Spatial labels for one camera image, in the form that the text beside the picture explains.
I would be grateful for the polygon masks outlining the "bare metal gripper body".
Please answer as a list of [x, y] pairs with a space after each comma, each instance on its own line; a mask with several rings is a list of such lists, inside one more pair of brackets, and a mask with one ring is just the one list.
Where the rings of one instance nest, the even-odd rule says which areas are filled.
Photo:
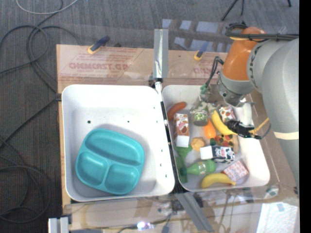
[[245, 95], [236, 94], [223, 85], [209, 84], [200, 87], [200, 98], [206, 103], [218, 104], [221, 106], [230, 105], [242, 107], [245, 102]]

